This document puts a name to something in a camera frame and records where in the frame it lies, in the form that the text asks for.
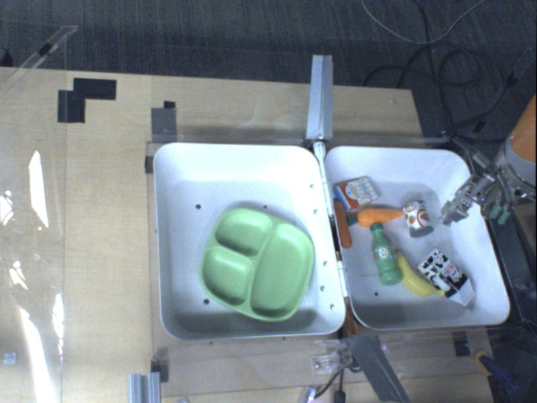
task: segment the green plate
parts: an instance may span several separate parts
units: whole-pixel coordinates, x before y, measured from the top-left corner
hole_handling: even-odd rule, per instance
[[[310,282],[315,250],[301,229],[267,213],[232,209],[216,223],[201,284],[224,306],[262,321],[292,317]]]

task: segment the yellow banana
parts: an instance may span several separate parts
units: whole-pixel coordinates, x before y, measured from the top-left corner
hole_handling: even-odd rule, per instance
[[[417,296],[426,297],[432,296],[433,294],[443,296],[445,294],[443,290],[437,290],[432,284],[421,279],[416,272],[414,272],[412,267],[410,267],[409,262],[401,251],[397,251],[397,265],[399,266],[399,270],[401,270],[401,275],[403,276],[401,282],[403,282],[403,285]]]

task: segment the dark floor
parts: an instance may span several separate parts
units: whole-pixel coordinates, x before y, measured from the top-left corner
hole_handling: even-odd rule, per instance
[[[479,0],[417,1],[436,38]],[[425,39],[420,11],[410,0],[367,3],[391,29]],[[488,0],[453,29],[447,38],[453,44],[431,48],[437,75],[455,45],[468,53],[459,51],[445,63],[443,102],[435,82],[413,72],[431,76],[426,53],[415,60],[401,86],[414,93],[426,135],[438,135],[448,114],[461,121],[489,107],[529,50],[528,69],[481,132],[485,139],[508,135],[535,94],[536,8],[537,0]],[[336,84],[360,86],[373,69],[405,65],[420,48],[380,29],[361,0],[0,0],[0,45],[16,64],[62,24],[79,26],[68,44],[67,68],[84,71],[309,82],[311,55],[322,53],[334,57]],[[48,64],[60,68],[61,61],[55,56]],[[399,73],[381,71],[368,85],[396,86]],[[473,82],[464,87],[451,85],[468,80]],[[497,147],[483,146],[489,154]]]

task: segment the orange carrot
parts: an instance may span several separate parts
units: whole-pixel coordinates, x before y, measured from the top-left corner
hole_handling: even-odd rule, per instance
[[[403,211],[398,209],[375,209],[366,208],[358,212],[358,223],[362,227],[371,227],[373,224],[391,221],[392,219],[402,217]]]

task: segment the wooden table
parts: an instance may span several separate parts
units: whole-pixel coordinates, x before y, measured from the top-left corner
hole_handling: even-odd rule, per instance
[[[3,99],[0,122],[13,119],[17,112],[30,111],[53,118],[57,90],[72,89],[75,77],[116,80],[117,97],[115,101],[86,100],[84,124],[66,127],[51,120],[42,127],[65,130],[65,162],[55,163],[66,169],[65,187],[57,190],[61,196],[65,189],[65,215],[58,220],[65,224],[62,396],[65,402],[115,403],[127,401],[128,375],[147,374],[154,351],[144,172],[151,108],[162,107],[164,101],[175,102],[180,135],[226,135],[237,127],[255,127],[277,136],[305,127],[309,86],[39,70]],[[419,136],[421,131],[410,92],[337,86],[334,133]],[[4,304],[0,307],[1,312],[10,311]],[[15,318],[17,313],[11,310],[10,315]],[[19,323],[0,321],[0,333],[3,352],[17,348],[25,352]],[[30,381],[29,361],[21,357],[16,368],[11,367],[0,369],[2,390],[9,390],[4,393],[7,401],[34,401],[30,382],[21,388],[13,386],[17,378]],[[267,365],[268,371],[274,368]],[[310,370],[311,366],[297,366],[297,376],[301,369]],[[346,385],[347,401],[377,401],[363,374],[358,376]],[[199,389],[204,390],[210,379],[199,377]],[[319,384],[324,381],[326,377],[318,379]],[[476,372],[448,380],[404,379],[403,385],[414,401],[432,401],[445,392],[449,397],[441,401],[492,401],[486,378]],[[192,403],[295,403],[300,390],[301,386],[294,386],[189,397]]]

